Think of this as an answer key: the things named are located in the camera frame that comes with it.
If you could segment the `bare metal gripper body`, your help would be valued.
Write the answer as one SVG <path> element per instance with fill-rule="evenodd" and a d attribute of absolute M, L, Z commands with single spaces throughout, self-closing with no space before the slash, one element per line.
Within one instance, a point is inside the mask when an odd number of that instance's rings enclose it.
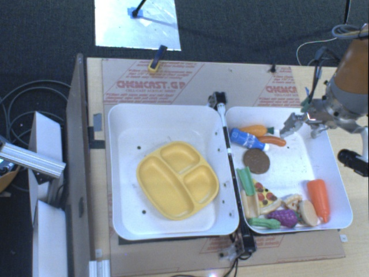
<path fill-rule="evenodd" d="M 320 99 L 302 101 L 302 113 L 304 121 L 312 129 L 335 129 L 341 128 L 345 131 L 363 131 L 356 121 L 362 114 L 347 110 L 334 96 L 323 95 Z"/>

